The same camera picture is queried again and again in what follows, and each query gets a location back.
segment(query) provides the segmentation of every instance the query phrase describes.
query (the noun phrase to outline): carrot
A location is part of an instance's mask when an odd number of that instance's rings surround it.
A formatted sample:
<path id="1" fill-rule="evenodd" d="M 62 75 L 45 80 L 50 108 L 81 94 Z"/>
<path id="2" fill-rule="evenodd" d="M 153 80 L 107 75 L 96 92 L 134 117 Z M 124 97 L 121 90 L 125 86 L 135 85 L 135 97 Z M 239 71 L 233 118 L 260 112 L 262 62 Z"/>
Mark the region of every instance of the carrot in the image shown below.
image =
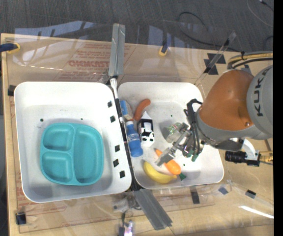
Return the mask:
<path id="1" fill-rule="evenodd" d="M 157 156 L 160 156 L 162 154 L 162 151 L 156 149 L 156 154 Z M 166 166 L 167 170 L 173 175 L 181 174 L 181 167 L 174 160 L 171 160 L 168 163 L 164 163 L 164 165 Z"/>
<path id="2" fill-rule="evenodd" d="M 143 100 L 136 108 L 135 110 L 135 114 L 134 114 L 134 119 L 135 120 L 140 120 L 142 118 L 142 111 L 144 110 L 145 107 L 150 105 L 150 100 L 149 99 L 145 99 Z"/>

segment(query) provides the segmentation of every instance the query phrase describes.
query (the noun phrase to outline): clear plastic sheet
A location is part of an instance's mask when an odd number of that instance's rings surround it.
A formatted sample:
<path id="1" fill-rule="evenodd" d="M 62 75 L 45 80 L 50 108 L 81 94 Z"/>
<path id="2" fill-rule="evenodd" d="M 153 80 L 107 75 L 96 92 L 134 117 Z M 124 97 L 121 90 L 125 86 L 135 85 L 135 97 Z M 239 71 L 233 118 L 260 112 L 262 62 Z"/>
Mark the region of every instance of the clear plastic sheet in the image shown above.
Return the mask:
<path id="1" fill-rule="evenodd" d="M 203 25 L 170 23 L 168 29 L 158 25 L 148 28 L 142 35 L 141 26 L 136 32 L 127 30 L 129 42 L 124 49 L 124 82 L 189 82 L 195 84 L 203 98 L 216 80 L 227 71 L 226 61 L 237 52 L 224 52 L 215 66 L 206 70 L 232 31 L 209 29 Z M 188 34 L 214 43 L 209 50 L 198 45 Z M 89 22 L 60 22 L 47 27 L 16 28 L 14 33 L 3 34 L 2 43 L 18 43 L 20 50 L 3 55 L 5 67 L 4 92 L 25 81 L 108 81 L 108 67 L 112 39 L 112 26 Z M 162 44 L 169 44 L 167 53 L 160 55 Z M 242 50 L 237 40 L 231 48 Z M 269 61 L 250 65 L 255 75 L 267 67 Z M 172 226 L 154 230 L 139 206 L 128 199 L 132 192 L 80 198 L 37 204 L 26 198 L 21 187 L 14 98 L 4 95 L 10 112 L 12 131 L 14 177 L 17 215 L 24 214 L 26 222 L 18 226 L 20 233 L 39 230 L 56 230 L 60 235 L 117 235 L 122 224 L 133 222 L 137 235 L 182 235 L 274 224 L 273 165 L 250 167 L 225 161 L 223 179 L 214 184 L 183 188 L 153 190 L 153 195 L 172 219 Z M 272 150 L 272 140 L 252 141 L 259 151 Z"/>

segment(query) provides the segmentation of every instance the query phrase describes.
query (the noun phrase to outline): blue bottle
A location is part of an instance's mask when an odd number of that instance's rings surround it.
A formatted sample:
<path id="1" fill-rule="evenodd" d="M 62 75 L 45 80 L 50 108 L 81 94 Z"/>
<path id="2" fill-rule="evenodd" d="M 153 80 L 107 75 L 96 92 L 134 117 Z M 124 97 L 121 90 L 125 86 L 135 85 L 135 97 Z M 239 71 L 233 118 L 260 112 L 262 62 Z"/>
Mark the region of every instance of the blue bottle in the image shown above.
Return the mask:
<path id="1" fill-rule="evenodd" d="M 138 157 L 143 154 L 141 140 L 139 134 L 134 129 L 134 123 L 129 120 L 126 122 L 126 134 L 128 146 L 130 148 L 131 156 Z"/>

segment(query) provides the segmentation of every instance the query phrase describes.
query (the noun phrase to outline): teal plate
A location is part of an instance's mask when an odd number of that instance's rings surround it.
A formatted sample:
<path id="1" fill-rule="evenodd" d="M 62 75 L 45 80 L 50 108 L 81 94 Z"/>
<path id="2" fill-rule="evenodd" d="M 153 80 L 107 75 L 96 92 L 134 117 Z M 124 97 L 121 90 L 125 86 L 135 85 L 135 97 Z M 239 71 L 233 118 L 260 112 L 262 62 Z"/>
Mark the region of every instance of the teal plate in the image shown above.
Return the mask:
<path id="1" fill-rule="evenodd" d="M 100 133 L 91 126 L 76 123 L 49 125 L 41 138 L 40 166 L 43 175 L 55 183 L 96 183 L 104 167 Z"/>

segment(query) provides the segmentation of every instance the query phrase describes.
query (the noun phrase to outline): gray floor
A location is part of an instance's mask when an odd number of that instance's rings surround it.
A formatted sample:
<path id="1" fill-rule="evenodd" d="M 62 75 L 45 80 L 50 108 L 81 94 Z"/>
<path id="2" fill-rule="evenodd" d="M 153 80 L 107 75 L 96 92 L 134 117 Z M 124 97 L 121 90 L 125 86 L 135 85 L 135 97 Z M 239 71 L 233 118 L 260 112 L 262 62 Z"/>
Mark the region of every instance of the gray floor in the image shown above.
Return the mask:
<path id="1" fill-rule="evenodd" d="M 229 51 L 273 50 L 274 0 L 263 1 L 267 5 L 259 0 L 0 0 L 0 34 L 25 30 L 37 34 L 39 28 L 70 21 L 120 23 L 126 26 L 127 43 L 162 45 L 170 39 L 172 46 L 218 50 L 235 31 Z M 103 30 L 75 34 L 99 40 L 110 36 Z M 0 201 L 5 201 L 3 193 Z"/>

